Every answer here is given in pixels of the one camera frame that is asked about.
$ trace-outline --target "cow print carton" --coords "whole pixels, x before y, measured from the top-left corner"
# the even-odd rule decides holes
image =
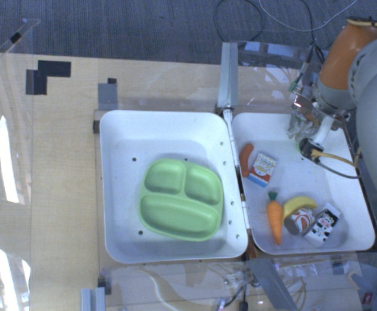
[[[327,203],[304,238],[317,248],[322,246],[337,224],[340,215],[341,213],[334,206]]]

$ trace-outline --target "gray carpet floor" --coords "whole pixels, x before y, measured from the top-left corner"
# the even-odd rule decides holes
[[[21,19],[40,19],[32,34],[31,52],[64,56],[219,63],[222,40],[213,15],[220,0],[0,0],[0,42],[11,36]],[[258,0],[250,0],[258,6]],[[322,25],[353,0],[305,0]],[[283,22],[310,27],[299,0],[262,0]],[[274,22],[243,0],[226,0],[217,12],[227,40],[248,40],[305,47],[309,33]],[[377,0],[359,0],[327,26],[314,32],[327,49],[346,16],[377,19]]]

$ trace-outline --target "green object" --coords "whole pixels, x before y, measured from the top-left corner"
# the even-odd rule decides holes
[[[180,240],[208,240],[219,229],[222,211],[222,182],[210,169],[159,159],[145,172],[138,212],[150,230]]]
[[[271,192],[268,193],[268,196],[269,196],[270,200],[275,200],[278,196],[278,192],[271,191]]]

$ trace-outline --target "white plastic tray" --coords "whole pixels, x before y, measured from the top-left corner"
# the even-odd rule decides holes
[[[123,263],[224,259],[247,246],[246,225],[226,123],[212,113],[111,111],[100,121],[105,243]],[[149,164],[188,159],[215,171],[223,183],[218,232],[204,242],[154,233],[138,217],[138,193]]]
[[[289,114],[242,113],[233,121],[238,151],[246,143],[252,143],[255,147],[249,157],[249,168],[259,152],[277,161],[266,188],[243,179],[249,219],[257,246],[273,255],[369,249],[374,243],[375,234],[360,182],[342,178],[304,159],[297,150],[296,142],[286,136],[289,120]],[[323,146],[326,153],[350,160],[342,130],[330,132]],[[321,161],[342,173],[356,175],[350,165],[333,159],[322,158]],[[341,217],[329,239],[320,248],[315,248],[302,237],[289,234],[283,227],[282,244],[276,245],[266,216],[268,192],[271,190],[278,192],[277,200],[280,203],[294,196],[305,195],[318,203],[317,210],[327,202],[336,207]]]

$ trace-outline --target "table surface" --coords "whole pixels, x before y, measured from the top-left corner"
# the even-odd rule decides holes
[[[205,108],[212,108],[220,66],[7,54],[0,60],[0,93],[8,93],[13,87],[24,91],[25,71],[37,69],[38,60],[71,62],[71,77],[48,77],[47,95],[26,95],[25,102],[0,99],[2,111],[8,105],[31,112],[31,116],[27,113],[26,117],[20,117],[20,121],[28,121],[31,117],[31,124],[18,124],[17,129],[22,135],[31,134],[33,153],[25,154],[20,164],[31,167],[31,176],[25,178],[31,180],[32,201],[29,202],[26,195],[24,206],[0,203],[0,248],[9,255],[27,260],[31,267],[30,310],[79,310],[80,289],[94,288],[100,271],[100,197],[95,182],[97,161],[93,134],[98,84],[116,78],[120,106],[161,109],[164,106],[161,98],[167,97],[169,107],[176,109],[181,101],[194,106],[202,102]],[[274,104],[278,111],[288,109],[291,97],[286,89],[296,71],[290,69],[281,75],[269,67],[241,67],[239,75],[239,86],[247,93],[247,98],[252,98],[249,102],[263,103],[262,110],[271,109]],[[241,98],[245,107],[246,97]],[[348,259],[355,264],[357,256],[351,254]],[[208,265],[198,266],[205,266],[206,271],[210,269]],[[148,266],[144,272],[140,266],[117,264],[115,277],[123,278],[118,282],[122,285],[122,297],[108,297],[112,305],[108,310],[118,310],[125,304],[128,310],[211,309],[205,305],[216,300],[212,290],[211,297],[203,295],[194,304],[184,301],[185,294],[176,292],[175,286],[168,286],[170,282],[179,282],[176,277],[184,276],[186,272],[177,271],[179,274],[167,281],[164,280],[167,275],[156,276],[153,269]],[[203,270],[191,270],[190,275],[192,283],[188,286],[201,288]],[[328,272],[326,278],[331,279],[331,275]],[[340,278],[335,275],[331,281],[334,284],[312,280],[312,285],[306,286],[305,305],[315,308],[333,294],[334,310],[348,310],[349,307],[361,310],[357,291],[348,275]],[[152,295],[153,299],[144,300],[141,294]],[[171,302],[162,303],[162,299]],[[250,289],[247,300],[250,310],[271,310],[261,288]],[[228,308],[236,309],[236,303]]]

